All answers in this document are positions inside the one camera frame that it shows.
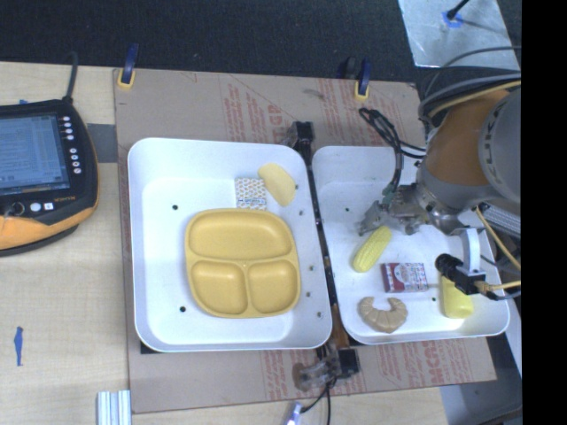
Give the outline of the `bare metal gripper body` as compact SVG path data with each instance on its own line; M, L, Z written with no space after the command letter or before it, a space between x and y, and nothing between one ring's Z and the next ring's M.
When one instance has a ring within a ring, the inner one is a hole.
M459 218L461 211L438 200L418 183L399 186L385 212L388 222L406 235L415 234L424 225L431 225L447 236L466 228Z

